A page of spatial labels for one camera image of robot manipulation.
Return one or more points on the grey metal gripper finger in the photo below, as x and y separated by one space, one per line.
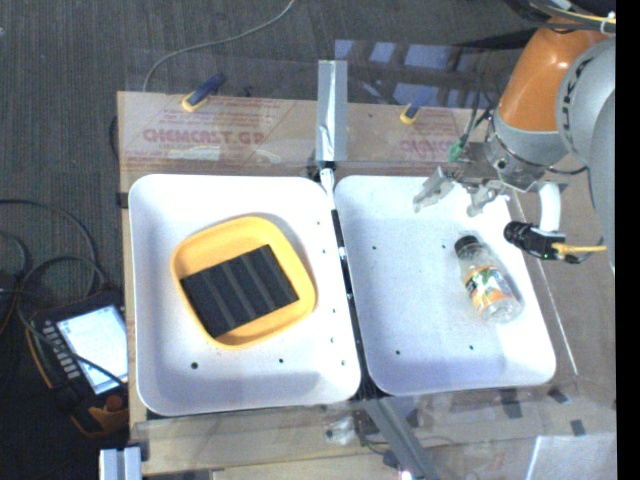
431 192
479 199

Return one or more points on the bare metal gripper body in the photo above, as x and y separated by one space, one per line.
500 170

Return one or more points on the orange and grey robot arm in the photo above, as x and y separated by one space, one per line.
560 93

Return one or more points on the clear plastic bottle orange label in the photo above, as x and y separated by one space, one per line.
487 283

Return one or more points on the white plastic tray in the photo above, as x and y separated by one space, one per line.
415 293
160 268

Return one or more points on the yellow plate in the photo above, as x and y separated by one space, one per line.
295 263

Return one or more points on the black ribbed square block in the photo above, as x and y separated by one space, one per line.
239 290

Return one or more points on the brown cardboard board red print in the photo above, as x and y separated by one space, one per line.
215 133

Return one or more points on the black cylinder on white bracket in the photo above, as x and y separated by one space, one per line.
534 235

